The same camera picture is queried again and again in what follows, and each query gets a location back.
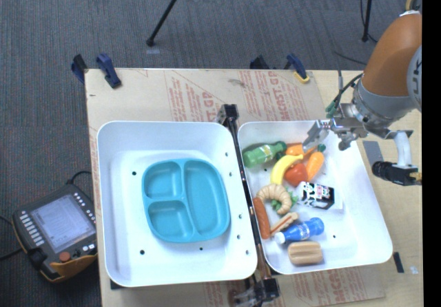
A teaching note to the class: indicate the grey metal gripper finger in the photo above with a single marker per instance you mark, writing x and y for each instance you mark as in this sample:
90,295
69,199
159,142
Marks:
317,133
345,140

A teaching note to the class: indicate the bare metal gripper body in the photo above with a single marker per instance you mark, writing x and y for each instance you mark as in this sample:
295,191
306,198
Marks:
348,121

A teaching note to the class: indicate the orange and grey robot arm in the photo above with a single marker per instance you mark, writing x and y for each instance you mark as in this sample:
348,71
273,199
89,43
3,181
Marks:
392,58

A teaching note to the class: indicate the red orange pepper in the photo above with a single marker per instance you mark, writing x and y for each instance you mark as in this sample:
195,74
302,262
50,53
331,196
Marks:
296,175

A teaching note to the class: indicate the yellow banana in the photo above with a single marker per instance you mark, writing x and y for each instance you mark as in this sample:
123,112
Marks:
280,168

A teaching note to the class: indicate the green plastic bottle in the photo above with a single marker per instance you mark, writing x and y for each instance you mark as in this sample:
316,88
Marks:
258,155

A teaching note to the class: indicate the white carton black print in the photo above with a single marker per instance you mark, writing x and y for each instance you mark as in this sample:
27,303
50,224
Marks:
318,197

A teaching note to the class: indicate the tan croissant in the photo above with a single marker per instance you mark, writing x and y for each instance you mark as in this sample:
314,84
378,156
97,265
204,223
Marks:
284,197

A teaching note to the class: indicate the green lettuce leaf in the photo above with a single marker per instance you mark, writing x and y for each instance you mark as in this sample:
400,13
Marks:
275,203

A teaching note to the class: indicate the white plastic tray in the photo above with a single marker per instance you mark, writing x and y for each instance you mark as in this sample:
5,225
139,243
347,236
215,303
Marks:
120,202
355,223

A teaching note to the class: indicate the hot dog in bun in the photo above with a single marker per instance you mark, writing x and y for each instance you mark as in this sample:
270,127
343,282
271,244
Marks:
284,221

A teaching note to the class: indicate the blue plastic bottle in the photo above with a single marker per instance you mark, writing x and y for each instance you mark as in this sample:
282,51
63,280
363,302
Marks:
303,230

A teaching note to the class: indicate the brown sausage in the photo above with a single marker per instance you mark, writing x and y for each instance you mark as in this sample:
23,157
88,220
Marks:
262,219

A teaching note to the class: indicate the tan bread loaf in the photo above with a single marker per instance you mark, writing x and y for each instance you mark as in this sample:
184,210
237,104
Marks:
305,253

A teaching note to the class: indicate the blue divided plate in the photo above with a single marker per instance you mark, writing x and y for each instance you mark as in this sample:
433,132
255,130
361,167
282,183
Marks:
203,195

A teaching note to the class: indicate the brown cardboard board red print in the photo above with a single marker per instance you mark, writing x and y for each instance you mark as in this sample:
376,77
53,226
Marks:
193,92

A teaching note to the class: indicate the black cylinder on white bracket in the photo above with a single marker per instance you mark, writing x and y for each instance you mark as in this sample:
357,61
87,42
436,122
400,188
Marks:
394,172

